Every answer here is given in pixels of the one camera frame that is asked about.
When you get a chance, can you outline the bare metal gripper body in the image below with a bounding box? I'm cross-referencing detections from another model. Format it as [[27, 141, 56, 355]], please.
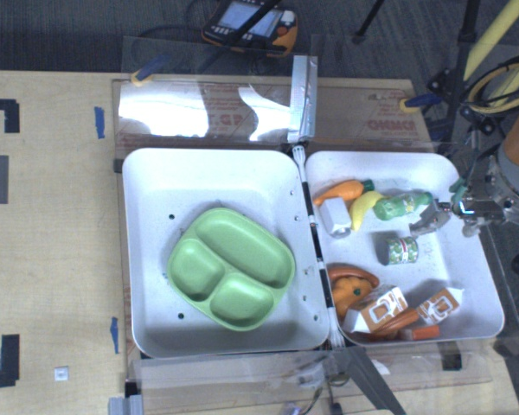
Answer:
[[441, 187, 519, 229]]

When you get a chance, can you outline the green and white can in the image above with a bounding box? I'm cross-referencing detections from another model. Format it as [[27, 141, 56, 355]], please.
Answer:
[[386, 235, 420, 266]]

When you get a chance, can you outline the green plastic bottle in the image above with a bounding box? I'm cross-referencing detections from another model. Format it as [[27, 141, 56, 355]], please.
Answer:
[[372, 191, 435, 222]]

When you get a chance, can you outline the white plastic tray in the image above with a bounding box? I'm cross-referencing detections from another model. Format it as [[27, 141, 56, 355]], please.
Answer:
[[304, 150, 506, 348], [121, 146, 332, 360]]

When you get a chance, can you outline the yellow banana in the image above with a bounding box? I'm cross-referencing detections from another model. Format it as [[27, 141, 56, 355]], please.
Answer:
[[348, 189, 387, 233]]

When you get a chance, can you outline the small orange and white carton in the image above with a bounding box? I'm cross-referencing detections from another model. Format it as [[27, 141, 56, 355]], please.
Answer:
[[414, 286, 465, 326]]

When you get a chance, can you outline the brown curved sausage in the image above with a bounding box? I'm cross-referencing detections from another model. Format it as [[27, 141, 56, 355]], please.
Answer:
[[326, 263, 381, 290]]

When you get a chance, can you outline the orange carrot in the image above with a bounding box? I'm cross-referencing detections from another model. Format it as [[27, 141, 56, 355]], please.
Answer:
[[311, 179, 376, 208]]

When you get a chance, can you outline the large orange and white carton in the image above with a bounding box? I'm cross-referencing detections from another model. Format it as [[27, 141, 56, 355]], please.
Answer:
[[342, 284, 410, 335]]

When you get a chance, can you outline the orange bell pepper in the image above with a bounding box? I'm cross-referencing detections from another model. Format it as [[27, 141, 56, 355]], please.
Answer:
[[330, 275, 374, 320]]

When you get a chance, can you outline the orange and white stick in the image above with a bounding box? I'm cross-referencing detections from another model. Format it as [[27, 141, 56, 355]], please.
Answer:
[[399, 324, 441, 342]]

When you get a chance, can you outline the brown cardboard board red print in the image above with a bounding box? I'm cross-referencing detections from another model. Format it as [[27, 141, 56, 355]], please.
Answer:
[[111, 73, 516, 406]]

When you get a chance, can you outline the green divided plate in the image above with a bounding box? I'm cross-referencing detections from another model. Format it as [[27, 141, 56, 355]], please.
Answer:
[[166, 206, 297, 333]]

